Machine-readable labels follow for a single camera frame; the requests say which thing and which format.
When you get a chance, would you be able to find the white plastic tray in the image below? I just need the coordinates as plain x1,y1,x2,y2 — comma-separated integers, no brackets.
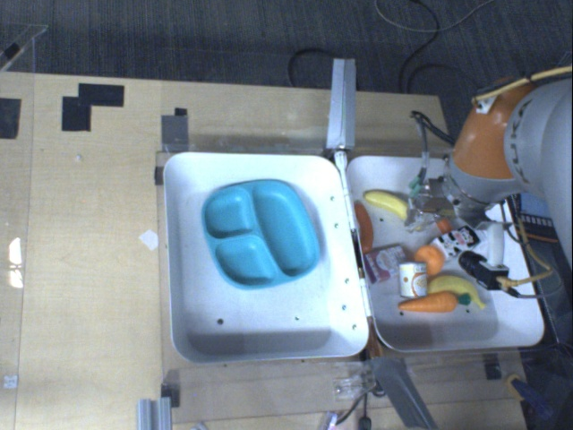
346,155,546,354
162,151,371,365

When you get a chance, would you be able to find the black and white cow-print carton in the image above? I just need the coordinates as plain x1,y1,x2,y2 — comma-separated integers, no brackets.
431,225,482,260

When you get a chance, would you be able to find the yellow banana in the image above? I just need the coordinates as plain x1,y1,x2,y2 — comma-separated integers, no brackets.
426,275,487,311
362,189,410,221

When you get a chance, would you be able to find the orange fruit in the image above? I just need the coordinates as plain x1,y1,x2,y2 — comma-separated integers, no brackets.
413,245,447,278

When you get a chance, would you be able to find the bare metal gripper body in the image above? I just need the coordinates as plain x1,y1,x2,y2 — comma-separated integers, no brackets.
410,176,462,219

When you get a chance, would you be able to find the orange-red sausage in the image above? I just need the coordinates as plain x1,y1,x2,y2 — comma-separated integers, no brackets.
353,201,375,254

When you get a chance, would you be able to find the small white and orange can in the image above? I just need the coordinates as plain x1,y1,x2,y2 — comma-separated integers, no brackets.
398,262,430,299

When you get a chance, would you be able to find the black cylinder on white bracket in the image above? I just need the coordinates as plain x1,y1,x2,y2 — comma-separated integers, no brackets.
458,221,511,291

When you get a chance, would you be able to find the pink carton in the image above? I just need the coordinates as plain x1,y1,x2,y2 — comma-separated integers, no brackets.
363,244,408,285

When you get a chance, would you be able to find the blue divided plate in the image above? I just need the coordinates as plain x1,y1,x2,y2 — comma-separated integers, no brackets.
201,178,322,291

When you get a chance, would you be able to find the orange carrot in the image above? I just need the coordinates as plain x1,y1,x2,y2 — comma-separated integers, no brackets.
398,290,473,314

